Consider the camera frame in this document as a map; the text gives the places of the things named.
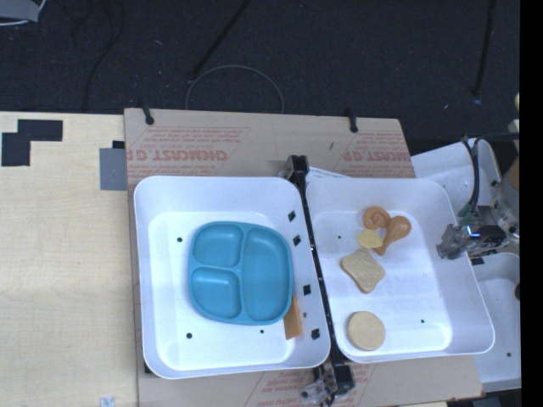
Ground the white plastic tray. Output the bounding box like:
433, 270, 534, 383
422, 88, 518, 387
304, 176, 496, 365
133, 175, 332, 381

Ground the tan toy bread slice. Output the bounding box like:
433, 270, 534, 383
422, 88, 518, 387
339, 248, 387, 295

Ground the black block with thin wires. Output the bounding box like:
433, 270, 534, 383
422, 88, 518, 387
330, 361, 355, 396
286, 154, 310, 182

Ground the yellow toy crisp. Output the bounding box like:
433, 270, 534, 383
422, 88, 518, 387
356, 228, 384, 250

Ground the brown toy swirl pastry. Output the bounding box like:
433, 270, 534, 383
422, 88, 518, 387
361, 205, 391, 231

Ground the brown toy chicken drumstick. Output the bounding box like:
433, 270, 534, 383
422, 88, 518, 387
372, 215, 413, 257

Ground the brown cardboard board red print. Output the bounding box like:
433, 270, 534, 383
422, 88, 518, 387
123, 107, 485, 407

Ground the blue divided plate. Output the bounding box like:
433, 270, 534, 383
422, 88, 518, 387
187, 220, 294, 326

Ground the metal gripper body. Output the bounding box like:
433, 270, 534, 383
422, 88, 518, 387
463, 216, 511, 257

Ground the white printed paper sheet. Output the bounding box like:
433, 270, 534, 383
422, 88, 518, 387
305, 166, 354, 181

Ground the orange toy cheese slice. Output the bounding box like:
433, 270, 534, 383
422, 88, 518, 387
283, 296, 304, 341

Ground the round tan toy biscuit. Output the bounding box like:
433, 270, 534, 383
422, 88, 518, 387
345, 310, 387, 352

